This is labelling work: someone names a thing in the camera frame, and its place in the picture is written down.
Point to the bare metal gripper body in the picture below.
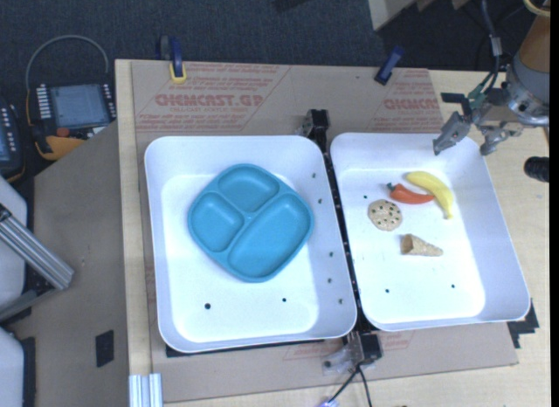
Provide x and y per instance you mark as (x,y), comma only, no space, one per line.
(526,115)

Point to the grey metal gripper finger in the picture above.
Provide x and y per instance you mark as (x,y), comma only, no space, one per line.
(495,136)
(452,132)

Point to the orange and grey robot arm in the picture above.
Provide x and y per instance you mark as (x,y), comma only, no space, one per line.
(535,69)

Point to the yellow banana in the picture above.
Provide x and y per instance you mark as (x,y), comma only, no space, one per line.
(436,187)

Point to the orange carrot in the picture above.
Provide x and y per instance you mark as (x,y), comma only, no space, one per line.
(410,196)

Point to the tan chocolate chip biscuit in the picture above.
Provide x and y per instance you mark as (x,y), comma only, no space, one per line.
(384,215)

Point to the tan ice cream cone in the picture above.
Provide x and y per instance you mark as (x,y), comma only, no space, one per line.
(417,246)

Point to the thin black and white rod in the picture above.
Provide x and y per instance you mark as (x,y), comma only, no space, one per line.
(345,239)

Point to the white plastic tray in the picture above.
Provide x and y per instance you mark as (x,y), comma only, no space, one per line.
(428,291)
(244,309)

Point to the brown cardboard board red print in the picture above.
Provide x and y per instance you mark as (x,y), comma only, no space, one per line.
(262,91)

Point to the blue divided plate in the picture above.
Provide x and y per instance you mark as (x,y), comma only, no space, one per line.
(251,224)

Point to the black cylinder on white bracket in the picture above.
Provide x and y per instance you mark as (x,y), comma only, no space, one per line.
(539,168)

